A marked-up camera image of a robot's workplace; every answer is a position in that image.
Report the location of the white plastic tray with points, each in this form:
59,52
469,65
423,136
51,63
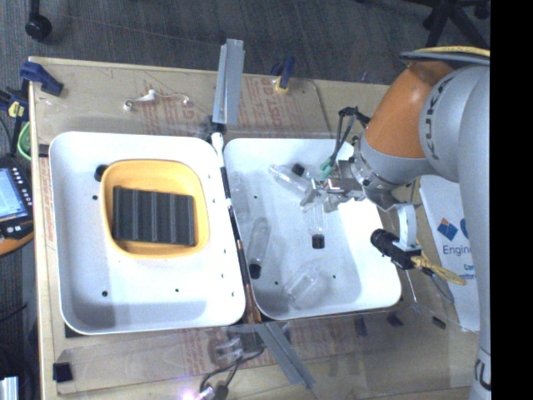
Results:
137,294
358,265

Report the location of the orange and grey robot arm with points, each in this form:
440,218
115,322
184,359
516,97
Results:
454,140

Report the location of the thin black and white rod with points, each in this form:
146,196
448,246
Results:
233,219

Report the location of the black ribbed tray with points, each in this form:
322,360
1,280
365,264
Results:
154,215

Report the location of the black cylinder on white bracket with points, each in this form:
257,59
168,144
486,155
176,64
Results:
393,248

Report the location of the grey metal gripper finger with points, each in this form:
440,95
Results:
313,193
333,203

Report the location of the black round cap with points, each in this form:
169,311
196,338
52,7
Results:
100,173

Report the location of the clear plastic bottle black cap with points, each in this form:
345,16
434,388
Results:
317,227
258,244
287,177

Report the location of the clear plastic container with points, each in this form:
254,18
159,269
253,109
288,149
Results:
308,286

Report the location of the yellow bowl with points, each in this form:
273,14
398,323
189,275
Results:
154,173

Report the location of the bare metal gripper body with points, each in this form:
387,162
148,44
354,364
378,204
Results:
346,181

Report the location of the black office chair base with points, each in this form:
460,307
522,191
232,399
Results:
445,2

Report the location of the brown cardboard board red print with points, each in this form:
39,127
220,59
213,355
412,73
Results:
125,365

